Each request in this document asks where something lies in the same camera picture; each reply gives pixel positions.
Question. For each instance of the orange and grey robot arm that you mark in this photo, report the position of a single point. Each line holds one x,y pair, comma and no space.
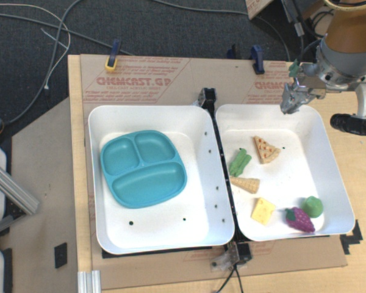
349,26

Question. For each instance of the brown cardboard board red print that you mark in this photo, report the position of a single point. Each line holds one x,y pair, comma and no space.
170,81

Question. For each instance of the toy pizza slice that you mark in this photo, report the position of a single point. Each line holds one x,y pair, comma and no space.
264,151

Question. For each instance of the blue divided plate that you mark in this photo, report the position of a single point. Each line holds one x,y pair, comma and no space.
143,169

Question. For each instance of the purple toy grapes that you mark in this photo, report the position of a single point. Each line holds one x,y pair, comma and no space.
300,221

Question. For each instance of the yellow toy cheese wedge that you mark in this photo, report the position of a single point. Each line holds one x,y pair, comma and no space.
263,211

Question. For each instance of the green toy pepper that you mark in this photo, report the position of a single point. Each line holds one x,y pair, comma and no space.
313,207

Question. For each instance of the tan toy ice cream cone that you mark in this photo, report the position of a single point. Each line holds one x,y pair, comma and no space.
247,184

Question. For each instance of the green toy beans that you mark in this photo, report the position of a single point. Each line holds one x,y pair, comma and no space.
239,163

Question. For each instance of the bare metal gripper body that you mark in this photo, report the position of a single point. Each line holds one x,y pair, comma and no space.
329,77

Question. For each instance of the black cylinder on white bracket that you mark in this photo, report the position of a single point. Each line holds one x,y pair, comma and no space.
350,124

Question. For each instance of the white plastic tray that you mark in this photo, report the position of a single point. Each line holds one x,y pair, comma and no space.
292,182
158,224

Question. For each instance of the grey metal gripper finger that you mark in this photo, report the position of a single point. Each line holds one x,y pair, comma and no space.
286,101
299,102

